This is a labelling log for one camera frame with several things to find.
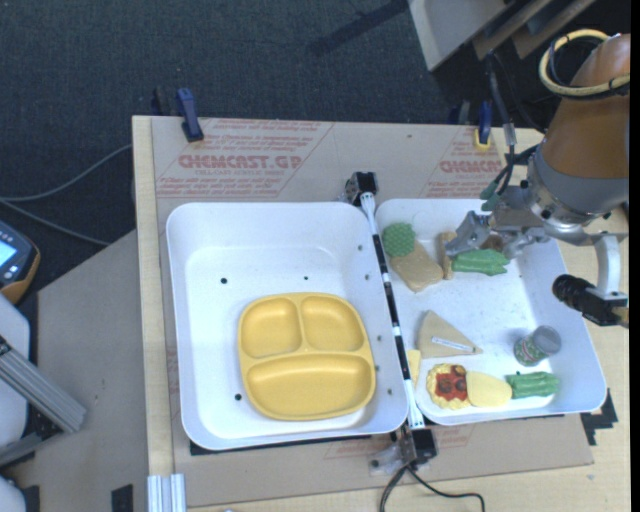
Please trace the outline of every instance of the wooden table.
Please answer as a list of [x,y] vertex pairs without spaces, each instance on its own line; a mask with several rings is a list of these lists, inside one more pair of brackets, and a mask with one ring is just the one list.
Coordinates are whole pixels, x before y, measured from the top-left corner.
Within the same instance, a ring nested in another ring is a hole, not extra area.
[[[504,138],[494,133],[495,143],[504,153]],[[539,142],[539,134],[523,130],[519,143]],[[169,409],[169,382],[163,322],[163,296],[159,266],[159,237],[156,216],[154,153],[151,118],[133,119],[135,195],[137,204],[138,253],[141,284],[141,312],[144,344],[144,373],[148,463],[150,475],[168,476],[175,472]],[[615,211],[606,221],[609,231],[628,232],[624,212]],[[562,246],[567,268],[574,275],[596,282],[595,251]],[[621,244],[623,277],[621,291],[628,293],[628,240]],[[588,325],[608,387],[618,422],[612,429],[599,430],[592,448],[595,464],[566,469],[520,474],[501,474],[441,482],[436,485],[449,493],[477,492],[483,495],[488,511],[584,511],[631,510],[630,419],[629,419],[629,332],[622,327],[601,328]],[[381,489],[291,497],[275,500],[199,507],[202,512],[234,510],[326,511],[377,510]],[[400,485],[394,490],[387,510],[480,510],[470,499],[448,500],[434,496],[420,485]]]

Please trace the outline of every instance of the white tray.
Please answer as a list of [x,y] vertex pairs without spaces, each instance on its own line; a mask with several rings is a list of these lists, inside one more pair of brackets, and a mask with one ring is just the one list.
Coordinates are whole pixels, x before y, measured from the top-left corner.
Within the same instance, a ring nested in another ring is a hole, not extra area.
[[[387,433],[407,416],[389,310],[364,214],[339,202],[188,203],[166,229],[180,404],[189,438],[222,451]],[[252,301],[322,292],[348,300],[367,330],[376,389],[362,409],[316,421],[280,421],[246,397],[237,324]]]
[[[455,231],[469,210],[480,211],[480,201],[461,199],[394,199],[380,205],[376,219],[380,233],[389,224],[408,222],[427,252],[437,258],[437,237]],[[507,265],[507,273],[486,276],[457,272],[413,293],[391,271],[400,327],[405,347],[416,347],[423,316],[433,310],[482,348],[478,355],[424,359],[416,385],[416,402],[430,420],[460,425],[489,420],[587,412],[598,409],[606,398],[606,384],[584,319],[554,297],[556,277],[567,273],[555,241],[536,244]],[[515,342],[537,326],[554,327],[562,337],[562,349],[533,368],[520,365]],[[500,408],[442,409],[426,389],[428,371],[438,363],[462,364],[503,378],[517,371],[543,370],[560,378],[558,392],[547,398],[510,400]]]

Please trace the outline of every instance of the device screen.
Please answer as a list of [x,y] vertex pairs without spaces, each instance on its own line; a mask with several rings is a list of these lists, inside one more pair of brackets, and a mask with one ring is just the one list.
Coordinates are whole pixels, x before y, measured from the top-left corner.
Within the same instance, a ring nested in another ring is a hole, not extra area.
[[9,244],[0,240],[0,267],[9,261],[9,258],[16,252],[18,252],[18,250],[15,247],[11,247]]

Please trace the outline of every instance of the electronic device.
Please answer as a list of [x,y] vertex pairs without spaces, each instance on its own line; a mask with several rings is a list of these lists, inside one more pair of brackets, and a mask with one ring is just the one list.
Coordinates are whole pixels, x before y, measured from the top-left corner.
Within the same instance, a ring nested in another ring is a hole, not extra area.
[[16,304],[33,281],[40,251],[25,235],[0,221],[0,293]]

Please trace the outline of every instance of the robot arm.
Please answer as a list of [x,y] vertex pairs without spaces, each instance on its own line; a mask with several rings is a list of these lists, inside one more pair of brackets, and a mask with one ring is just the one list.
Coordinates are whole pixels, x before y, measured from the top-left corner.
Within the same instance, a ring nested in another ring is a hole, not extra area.
[[[553,81],[553,54],[578,38],[599,44],[571,84]],[[540,62],[540,79],[562,97],[542,142],[529,158],[527,179],[502,187],[486,205],[491,213],[469,212],[446,245],[447,254],[483,246],[498,238],[508,258],[527,245],[555,238],[593,246],[598,255],[598,284],[560,276],[556,297],[598,325],[628,328],[627,297],[616,291],[620,280],[619,242],[627,234],[589,234],[584,228],[629,200],[631,36],[608,37],[593,30],[573,32],[555,41]]]

